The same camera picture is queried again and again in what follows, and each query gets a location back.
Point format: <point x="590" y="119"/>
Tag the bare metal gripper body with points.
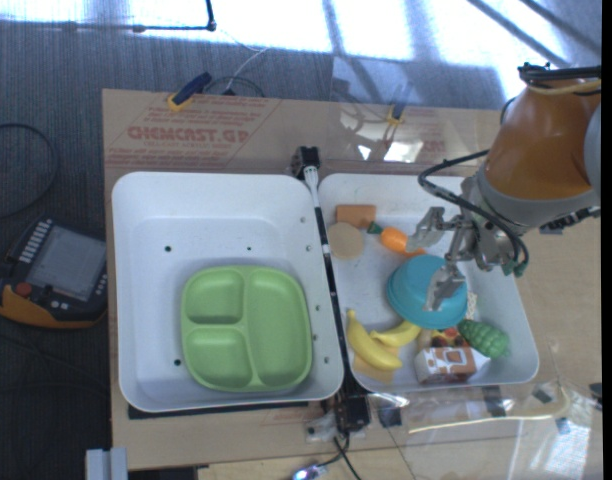
<point x="488" y="243"/>

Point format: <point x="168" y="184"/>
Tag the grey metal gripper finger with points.
<point x="426" y="230"/>
<point x="443" y="288"/>

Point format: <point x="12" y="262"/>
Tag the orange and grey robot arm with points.
<point x="536" y="143"/>

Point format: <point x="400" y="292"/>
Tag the orange carrot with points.
<point x="393" y="239"/>

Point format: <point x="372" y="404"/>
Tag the blue bowl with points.
<point x="406" y="293"/>

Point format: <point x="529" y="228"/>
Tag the pizza slice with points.
<point x="448" y="339"/>

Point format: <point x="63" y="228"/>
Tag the yellow banana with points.
<point x="368" y="350"/>
<point x="398" y="335"/>

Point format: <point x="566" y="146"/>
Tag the green grapes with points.
<point x="486" y="339"/>

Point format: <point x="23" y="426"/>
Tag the brown bread slice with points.
<point x="355" y="215"/>

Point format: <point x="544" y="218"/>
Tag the white plastic tray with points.
<point x="366" y="288"/>
<point x="151" y="293"/>

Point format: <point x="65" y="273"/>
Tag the brown and white carton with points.
<point x="446" y="365"/>

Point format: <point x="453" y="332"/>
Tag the beige round biscuit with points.
<point x="345" y="241"/>

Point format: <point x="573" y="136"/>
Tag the green divided plate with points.
<point x="246" y="328"/>

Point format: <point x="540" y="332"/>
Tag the brown cardboard board red print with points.
<point x="186" y="138"/>

